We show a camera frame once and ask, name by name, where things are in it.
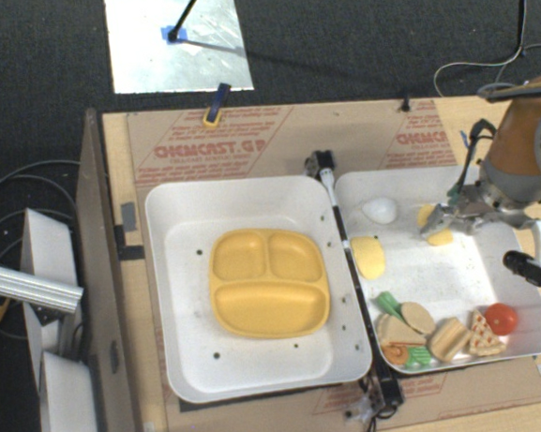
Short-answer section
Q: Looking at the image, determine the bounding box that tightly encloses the green ridged toy vegetable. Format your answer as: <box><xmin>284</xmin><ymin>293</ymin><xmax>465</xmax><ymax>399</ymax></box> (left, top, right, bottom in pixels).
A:
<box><xmin>402</xmin><ymin>344</ymin><xmax>433</xmax><ymax>371</ymax></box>

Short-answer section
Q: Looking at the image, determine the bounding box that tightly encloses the tan oval biscuit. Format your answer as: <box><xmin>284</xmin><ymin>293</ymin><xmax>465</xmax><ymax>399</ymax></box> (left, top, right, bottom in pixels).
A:
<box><xmin>398</xmin><ymin>299</ymin><xmax>438</xmax><ymax>338</ymax></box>

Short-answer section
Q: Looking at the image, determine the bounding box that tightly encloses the black block with thin wires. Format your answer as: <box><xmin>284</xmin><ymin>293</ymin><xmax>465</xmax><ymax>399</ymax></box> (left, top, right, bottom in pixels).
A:
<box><xmin>359</xmin><ymin>371</ymin><xmax>406</xmax><ymax>416</ymax></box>
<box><xmin>303</xmin><ymin>148</ymin><xmax>339</xmax><ymax>178</ymax></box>

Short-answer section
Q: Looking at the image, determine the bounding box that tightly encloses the yellow toy food piece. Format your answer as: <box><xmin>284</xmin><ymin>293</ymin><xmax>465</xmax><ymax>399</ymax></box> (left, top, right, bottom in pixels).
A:
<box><xmin>414</xmin><ymin>201</ymin><xmax>455</xmax><ymax>249</ymax></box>

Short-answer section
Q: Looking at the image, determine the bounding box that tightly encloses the orange toy carrot slice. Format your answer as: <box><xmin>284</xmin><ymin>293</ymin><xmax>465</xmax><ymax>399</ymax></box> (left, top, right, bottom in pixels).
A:
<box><xmin>382</xmin><ymin>340</ymin><xmax>413</xmax><ymax>367</ymax></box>

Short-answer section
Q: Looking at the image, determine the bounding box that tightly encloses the tan toy sandwich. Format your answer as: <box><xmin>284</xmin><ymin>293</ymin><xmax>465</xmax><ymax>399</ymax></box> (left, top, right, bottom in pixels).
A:
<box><xmin>374</xmin><ymin>310</ymin><xmax>428</xmax><ymax>350</ymax></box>

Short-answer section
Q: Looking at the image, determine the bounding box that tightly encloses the tan toy hot dog bun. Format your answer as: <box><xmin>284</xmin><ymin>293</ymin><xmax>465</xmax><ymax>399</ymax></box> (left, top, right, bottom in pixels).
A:
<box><xmin>425</xmin><ymin>315</ymin><xmax>475</xmax><ymax>365</ymax></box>

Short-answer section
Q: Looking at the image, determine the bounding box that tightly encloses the yellow divided plate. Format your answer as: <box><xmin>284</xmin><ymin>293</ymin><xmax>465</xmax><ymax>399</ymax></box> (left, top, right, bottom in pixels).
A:
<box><xmin>203</xmin><ymin>221</ymin><xmax>336</xmax><ymax>345</ymax></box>

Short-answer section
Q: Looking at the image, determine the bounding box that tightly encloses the thin black and white rod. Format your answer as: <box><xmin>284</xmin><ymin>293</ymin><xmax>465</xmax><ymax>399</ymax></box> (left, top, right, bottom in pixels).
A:
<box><xmin>320</xmin><ymin>163</ymin><xmax>396</xmax><ymax>394</ymax></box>

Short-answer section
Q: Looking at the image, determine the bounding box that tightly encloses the yellow oval toy chip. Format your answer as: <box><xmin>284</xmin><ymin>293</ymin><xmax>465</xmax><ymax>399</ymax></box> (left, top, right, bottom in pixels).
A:
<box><xmin>349</xmin><ymin>233</ymin><xmax>389</xmax><ymax>283</ymax></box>

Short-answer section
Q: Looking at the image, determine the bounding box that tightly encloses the brown cardboard board, red print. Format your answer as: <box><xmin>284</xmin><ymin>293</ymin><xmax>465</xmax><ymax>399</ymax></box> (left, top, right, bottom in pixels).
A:
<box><xmin>125</xmin><ymin>78</ymin><xmax>541</xmax><ymax>432</ymax></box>

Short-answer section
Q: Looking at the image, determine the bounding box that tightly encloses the black cylinder on white bracket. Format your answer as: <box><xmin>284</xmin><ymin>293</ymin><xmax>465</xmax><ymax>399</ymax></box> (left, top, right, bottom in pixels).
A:
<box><xmin>499</xmin><ymin>217</ymin><xmax>541</xmax><ymax>291</ymax></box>

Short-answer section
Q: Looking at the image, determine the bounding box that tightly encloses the white plastic tray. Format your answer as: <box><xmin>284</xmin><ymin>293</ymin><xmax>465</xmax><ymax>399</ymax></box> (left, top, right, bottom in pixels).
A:
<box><xmin>332</xmin><ymin>154</ymin><xmax>541</xmax><ymax>381</ymax></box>
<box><xmin>143</xmin><ymin>165</ymin><xmax>377</xmax><ymax>407</ymax></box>

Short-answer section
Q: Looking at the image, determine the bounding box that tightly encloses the red toy tomato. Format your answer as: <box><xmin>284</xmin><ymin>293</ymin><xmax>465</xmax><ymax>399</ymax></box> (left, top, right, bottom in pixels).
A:
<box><xmin>483</xmin><ymin>301</ymin><xmax>521</xmax><ymax>338</ymax></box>

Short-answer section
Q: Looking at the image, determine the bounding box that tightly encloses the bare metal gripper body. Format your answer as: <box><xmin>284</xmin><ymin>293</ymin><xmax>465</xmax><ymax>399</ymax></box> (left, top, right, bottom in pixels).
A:
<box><xmin>445</xmin><ymin>176</ymin><xmax>539</xmax><ymax>236</ymax></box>

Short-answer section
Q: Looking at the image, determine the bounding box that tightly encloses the white toy egg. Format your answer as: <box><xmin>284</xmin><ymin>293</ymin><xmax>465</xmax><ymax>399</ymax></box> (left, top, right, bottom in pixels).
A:
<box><xmin>360</xmin><ymin>195</ymin><xmax>400</xmax><ymax>227</ymax></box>

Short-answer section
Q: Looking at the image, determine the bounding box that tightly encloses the toy pizza slice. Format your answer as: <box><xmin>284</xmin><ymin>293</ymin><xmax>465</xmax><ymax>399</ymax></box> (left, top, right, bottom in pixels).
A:
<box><xmin>464</xmin><ymin>306</ymin><xmax>508</xmax><ymax>360</ymax></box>

